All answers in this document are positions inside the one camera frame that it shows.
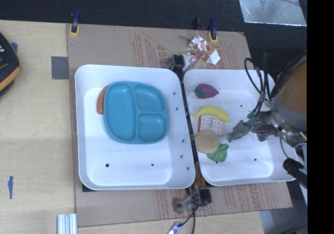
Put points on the purple grapes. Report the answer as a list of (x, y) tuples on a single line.
[(207, 91)]

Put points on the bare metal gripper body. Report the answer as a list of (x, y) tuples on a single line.
[(264, 123)]

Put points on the thin black and white rod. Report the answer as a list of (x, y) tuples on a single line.
[(188, 118)]

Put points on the orange and white packet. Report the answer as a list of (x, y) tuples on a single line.
[(215, 126)]

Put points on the green lettuce leaf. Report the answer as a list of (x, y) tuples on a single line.
[(219, 154)]

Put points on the orange and white carton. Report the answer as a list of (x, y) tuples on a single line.
[(201, 50)]

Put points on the yellow banana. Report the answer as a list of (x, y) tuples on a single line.
[(214, 111)]

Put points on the tan round biscuit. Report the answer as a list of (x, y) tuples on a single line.
[(206, 141)]

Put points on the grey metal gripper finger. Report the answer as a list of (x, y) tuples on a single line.
[(238, 131), (263, 136)]

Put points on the orange sausage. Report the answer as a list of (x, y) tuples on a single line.
[(99, 105)]

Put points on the brown cardboard board red print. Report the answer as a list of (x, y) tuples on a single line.
[(117, 42)]

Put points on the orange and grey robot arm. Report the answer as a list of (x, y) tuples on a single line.
[(295, 89)]

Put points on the blue divided plate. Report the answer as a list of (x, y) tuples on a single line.
[(122, 112)]

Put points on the white plastic tray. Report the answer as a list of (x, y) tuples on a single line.
[(248, 165), (130, 170)]

